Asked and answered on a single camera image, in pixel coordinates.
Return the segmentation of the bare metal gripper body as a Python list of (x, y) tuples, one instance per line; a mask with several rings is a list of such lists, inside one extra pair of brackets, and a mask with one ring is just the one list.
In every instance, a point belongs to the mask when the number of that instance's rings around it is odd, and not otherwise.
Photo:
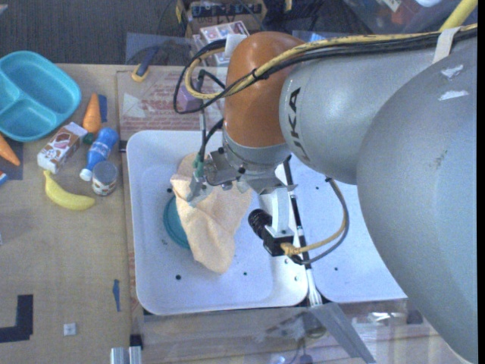
[(270, 193), (282, 186), (275, 171), (288, 157), (287, 146), (222, 146), (209, 154), (205, 176), (212, 186), (247, 180), (257, 194)]

